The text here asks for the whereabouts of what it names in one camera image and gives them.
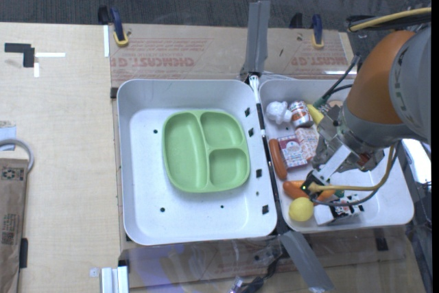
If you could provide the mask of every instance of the yellow ball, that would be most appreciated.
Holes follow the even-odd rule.
[[[288,215],[294,221],[307,221],[314,213],[314,204],[310,199],[300,197],[289,205]]]

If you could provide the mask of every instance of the green divided plate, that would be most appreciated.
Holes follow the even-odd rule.
[[[232,115],[216,110],[169,116],[163,125],[163,156],[170,181],[187,192],[236,188],[250,173],[242,127]]]

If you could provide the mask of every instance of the white cable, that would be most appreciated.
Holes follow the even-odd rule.
[[[8,144],[13,144],[18,147],[21,147],[27,152],[27,155],[29,156],[29,162],[27,164],[27,173],[29,173],[34,166],[34,153],[32,152],[32,149],[29,147],[29,145],[26,142],[17,138],[8,138],[0,141],[0,147]]]

